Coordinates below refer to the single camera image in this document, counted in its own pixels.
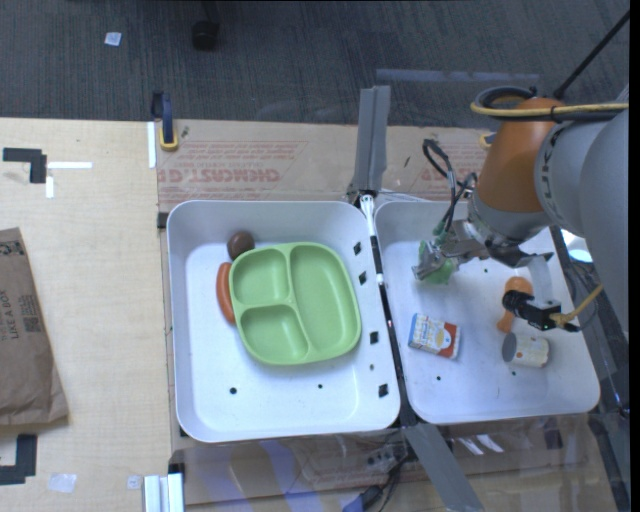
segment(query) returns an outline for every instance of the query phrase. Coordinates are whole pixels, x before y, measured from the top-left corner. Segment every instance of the carrot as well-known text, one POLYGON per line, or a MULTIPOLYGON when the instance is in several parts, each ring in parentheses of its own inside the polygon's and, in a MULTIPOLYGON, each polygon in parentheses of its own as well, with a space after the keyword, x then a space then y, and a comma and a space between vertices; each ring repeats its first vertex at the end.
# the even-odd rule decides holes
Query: carrot
POLYGON ((236 317, 233 313, 233 304, 231 303, 231 291, 229 289, 229 272, 231 272, 231 263, 224 262, 218 268, 218 277, 216 278, 216 296, 218 304, 223 316, 230 324, 236 323, 236 317))

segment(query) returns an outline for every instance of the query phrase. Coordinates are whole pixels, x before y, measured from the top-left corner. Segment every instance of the cardboard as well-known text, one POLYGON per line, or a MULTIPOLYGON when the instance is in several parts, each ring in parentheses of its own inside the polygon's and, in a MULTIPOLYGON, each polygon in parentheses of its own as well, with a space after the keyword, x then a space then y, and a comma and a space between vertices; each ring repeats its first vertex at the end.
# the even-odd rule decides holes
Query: cardboard
POLYGON ((0 231, 0 425, 68 412, 20 229, 0 231))

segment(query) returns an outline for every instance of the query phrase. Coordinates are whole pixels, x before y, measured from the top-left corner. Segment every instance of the green plate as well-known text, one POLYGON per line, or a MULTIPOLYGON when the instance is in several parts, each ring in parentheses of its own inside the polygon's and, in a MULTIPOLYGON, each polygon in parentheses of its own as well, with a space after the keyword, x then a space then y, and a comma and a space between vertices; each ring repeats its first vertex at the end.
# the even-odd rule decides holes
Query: green plate
POLYGON ((240 338, 259 361, 294 365, 350 351, 361 332, 347 269, 329 247, 272 245, 241 254, 229 275, 240 338))

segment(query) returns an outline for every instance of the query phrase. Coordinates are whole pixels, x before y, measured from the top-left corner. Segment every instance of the cylindrical container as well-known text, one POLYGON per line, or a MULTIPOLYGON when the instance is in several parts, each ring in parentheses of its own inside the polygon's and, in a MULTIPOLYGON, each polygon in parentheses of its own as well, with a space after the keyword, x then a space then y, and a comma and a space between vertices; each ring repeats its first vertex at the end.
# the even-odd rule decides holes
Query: cylindrical container
POLYGON ((502 343, 502 359, 506 363, 543 368, 549 362, 549 341, 510 332, 502 343))

